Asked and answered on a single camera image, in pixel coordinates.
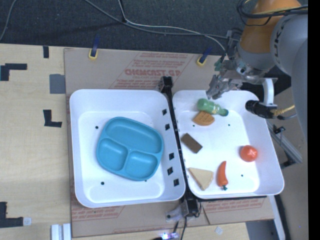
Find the blue divided dish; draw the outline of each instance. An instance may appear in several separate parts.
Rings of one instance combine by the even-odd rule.
[[[157,171],[163,151],[163,138],[155,129],[126,117],[114,117],[102,130],[96,158],[111,173],[145,181]]]

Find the cardboard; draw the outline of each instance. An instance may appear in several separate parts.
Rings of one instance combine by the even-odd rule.
[[[206,64],[197,66],[200,54],[99,50],[96,60],[89,59],[87,48],[64,50],[67,134],[73,237],[169,230],[175,222],[166,222],[166,212],[179,200],[103,208],[82,206],[75,196],[69,99],[80,89],[157,90],[162,76],[171,76],[172,92],[205,90],[214,74],[218,56],[208,56]],[[202,202],[198,218],[190,218],[188,227],[227,224],[274,218],[267,197]]]

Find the toy tomato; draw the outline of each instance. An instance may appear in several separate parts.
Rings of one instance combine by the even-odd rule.
[[[241,158],[246,162],[252,162],[256,160],[258,151],[251,145],[245,145],[240,152]]]

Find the wooden table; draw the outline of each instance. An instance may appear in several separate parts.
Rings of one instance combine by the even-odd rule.
[[[0,44],[0,65],[27,64],[0,81],[0,202],[7,218],[30,217],[31,225],[0,228],[0,239],[50,239],[53,224],[71,223],[66,95],[50,94],[49,75],[64,75],[64,47]],[[43,110],[52,110],[45,127]],[[223,233],[215,229],[219,226]],[[114,234],[81,239],[150,240],[160,231]],[[184,240],[248,240],[245,223],[187,227]]]

